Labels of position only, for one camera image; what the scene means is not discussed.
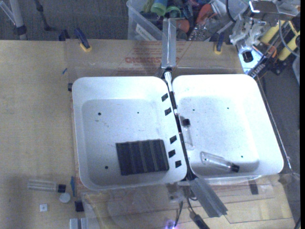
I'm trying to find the clear plastic storage bin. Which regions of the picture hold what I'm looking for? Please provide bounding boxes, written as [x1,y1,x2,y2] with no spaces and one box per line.
[126,0,249,42]

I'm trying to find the white round lid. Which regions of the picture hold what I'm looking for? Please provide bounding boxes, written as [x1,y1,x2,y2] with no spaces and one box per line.
[59,192,71,204]

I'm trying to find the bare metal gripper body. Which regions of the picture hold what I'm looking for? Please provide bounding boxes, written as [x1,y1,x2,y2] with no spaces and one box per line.
[249,0,300,19]

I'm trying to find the brown cardboard board, red print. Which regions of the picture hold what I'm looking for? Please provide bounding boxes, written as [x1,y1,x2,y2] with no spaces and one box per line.
[65,38,294,224]

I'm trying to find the black ribbed rectangular pad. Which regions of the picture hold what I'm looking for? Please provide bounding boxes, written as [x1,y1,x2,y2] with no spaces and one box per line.
[115,139,170,177]

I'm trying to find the clear plastic bottle, black cap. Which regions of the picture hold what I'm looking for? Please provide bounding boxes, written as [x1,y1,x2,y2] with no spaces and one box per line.
[199,151,240,173]
[27,179,67,193]
[182,118,195,150]

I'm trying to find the black cylinder on white bracket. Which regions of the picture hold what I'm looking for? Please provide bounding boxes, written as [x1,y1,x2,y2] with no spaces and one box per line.
[238,43,254,63]

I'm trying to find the white plastic tray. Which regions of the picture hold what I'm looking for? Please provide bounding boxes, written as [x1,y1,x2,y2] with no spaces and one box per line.
[171,73,285,179]
[71,76,188,191]

